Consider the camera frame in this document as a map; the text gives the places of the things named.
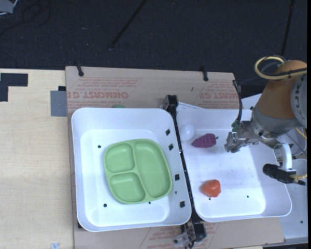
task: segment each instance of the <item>white tray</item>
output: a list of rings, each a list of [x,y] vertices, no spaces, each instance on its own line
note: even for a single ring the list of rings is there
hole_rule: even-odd
[[[182,142],[196,212],[207,222],[286,216],[291,211],[286,185],[262,172],[266,163],[277,164],[273,150],[262,143],[236,153],[224,149],[237,114],[236,109],[187,108],[177,115],[179,129],[186,124],[196,129],[192,139]],[[242,120],[250,117],[251,110],[243,110]],[[215,146],[191,146],[206,133],[219,137]],[[209,199],[200,190],[209,179],[220,181],[221,194],[216,198]]]
[[[174,122],[168,112],[158,108],[81,108],[72,116],[72,134],[77,217],[84,229],[96,232],[181,225],[189,220],[190,199]],[[112,196],[103,153],[111,144],[133,139],[150,139],[163,149],[173,180],[168,196],[142,204],[122,204]]]

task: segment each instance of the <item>light wood surface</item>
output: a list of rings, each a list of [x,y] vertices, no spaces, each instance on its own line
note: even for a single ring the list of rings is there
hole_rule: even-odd
[[[74,248],[67,117],[51,117],[65,71],[28,73],[0,102],[0,248]]]

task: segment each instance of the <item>green plate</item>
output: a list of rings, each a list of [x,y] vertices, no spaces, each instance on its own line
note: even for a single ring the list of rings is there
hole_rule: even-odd
[[[103,160],[110,191],[121,203],[150,202],[167,196],[172,189],[166,156],[152,140],[112,144],[105,150]]]

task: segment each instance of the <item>orange-red object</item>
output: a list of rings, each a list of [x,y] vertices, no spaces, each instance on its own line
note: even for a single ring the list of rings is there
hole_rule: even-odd
[[[208,197],[217,197],[221,193],[220,182],[216,179],[206,181],[202,185],[202,192]]]

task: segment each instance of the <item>black pole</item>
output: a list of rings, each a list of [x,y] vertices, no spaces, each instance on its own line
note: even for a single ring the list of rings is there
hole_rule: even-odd
[[[140,10],[143,8],[143,6],[145,5],[145,3],[147,2],[147,0],[143,0],[141,2],[141,4],[139,5],[139,7],[136,9],[136,11],[133,13],[133,15],[130,17],[130,19],[128,20],[128,22],[124,25],[124,27],[122,28],[122,30],[119,32],[119,34],[116,36],[116,38],[109,44],[109,50],[112,50],[114,48],[115,43],[117,43],[117,41],[120,39],[120,37],[122,36],[122,34],[125,32],[125,30],[129,27],[129,25],[131,24],[131,22],[133,22],[134,18],[138,15],[138,13],[140,12]]]
[[[285,39],[284,39],[284,43],[282,45],[282,50],[280,54],[281,56],[285,55],[285,50],[286,50],[286,45],[287,45],[287,40],[288,40],[288,35],[289,35],[289,28],[290,28],[290,23],[291,23],[291,18],[292,18],[292,13],[294,11],[294,7],[295,7],[295,0],[291,0],[288,20],[287,20],[287,27],[286,27],[286,32],[285,32]]]

